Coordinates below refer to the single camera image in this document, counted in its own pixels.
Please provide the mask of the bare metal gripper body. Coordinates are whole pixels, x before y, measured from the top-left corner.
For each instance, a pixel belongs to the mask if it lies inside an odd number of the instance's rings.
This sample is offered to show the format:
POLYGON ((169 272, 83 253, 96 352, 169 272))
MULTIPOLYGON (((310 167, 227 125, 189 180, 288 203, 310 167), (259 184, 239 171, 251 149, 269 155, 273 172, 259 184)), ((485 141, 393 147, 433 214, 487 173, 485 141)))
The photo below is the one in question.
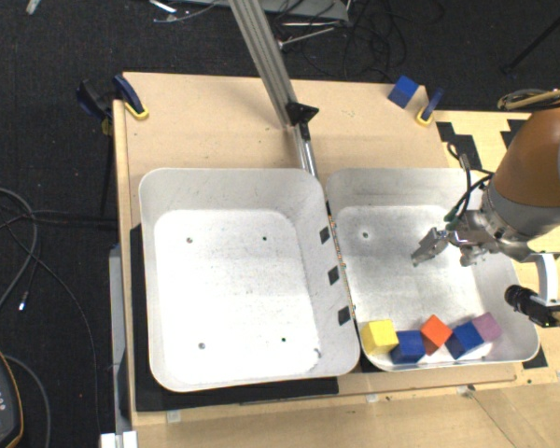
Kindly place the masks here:
POLYGON ((487 254, 503 254, 518 262, 532 261, 537 252, 530 238, 506 223, 496 213, 470 210, 447 224, 449 243, 461 248, 484 248, 487 254))

